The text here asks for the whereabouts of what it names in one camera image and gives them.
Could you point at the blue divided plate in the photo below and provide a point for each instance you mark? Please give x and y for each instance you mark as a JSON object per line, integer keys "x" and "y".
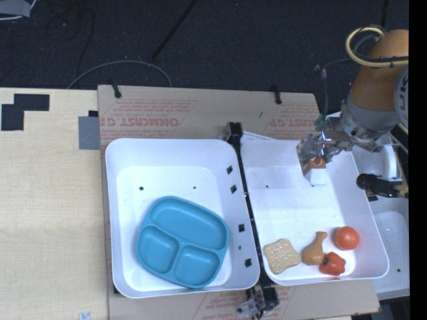
{"x": 181, "y": 242}

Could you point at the orange tomato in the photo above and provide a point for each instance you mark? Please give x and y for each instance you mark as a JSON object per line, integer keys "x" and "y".
{"x": 347, "y": 238}

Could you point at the brown cardboard board red print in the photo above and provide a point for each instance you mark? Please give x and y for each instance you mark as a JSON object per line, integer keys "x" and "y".
{"x": 207, "y": 112}

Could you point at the brown chicken drumstick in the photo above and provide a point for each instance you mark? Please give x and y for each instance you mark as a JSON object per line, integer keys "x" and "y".
{"x": 314, "y": 253}

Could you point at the beige bread slice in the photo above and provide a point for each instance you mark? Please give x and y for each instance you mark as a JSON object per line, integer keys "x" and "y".
{"x": 282, "y": 255}

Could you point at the black cylinder on white bracket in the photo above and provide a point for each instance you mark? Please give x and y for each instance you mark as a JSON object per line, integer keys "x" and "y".
{"x": 377, "y": 182}

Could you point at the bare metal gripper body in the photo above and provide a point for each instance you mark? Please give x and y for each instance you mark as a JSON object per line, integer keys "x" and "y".
{"x": 347, "y": 137}

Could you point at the white and brown carton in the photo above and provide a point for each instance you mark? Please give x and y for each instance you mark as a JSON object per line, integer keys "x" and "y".
{"x": 317, "y": 175}

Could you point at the white plastic tray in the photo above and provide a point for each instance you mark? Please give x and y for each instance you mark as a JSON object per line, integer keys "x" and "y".
{"x": 300, "y": 208}
{"x": 180, "y": 158}

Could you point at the red bell pepper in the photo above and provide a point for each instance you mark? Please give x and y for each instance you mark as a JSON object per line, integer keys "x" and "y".
{"x": 332, "y": 264}

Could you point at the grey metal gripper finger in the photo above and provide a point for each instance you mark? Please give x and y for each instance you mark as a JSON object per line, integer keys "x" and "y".
{"x": 332, "y": 152}
{"x": 308, "y": 147}

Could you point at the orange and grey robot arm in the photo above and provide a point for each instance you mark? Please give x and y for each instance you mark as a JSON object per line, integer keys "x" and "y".
{"x": 377, "y": 78}

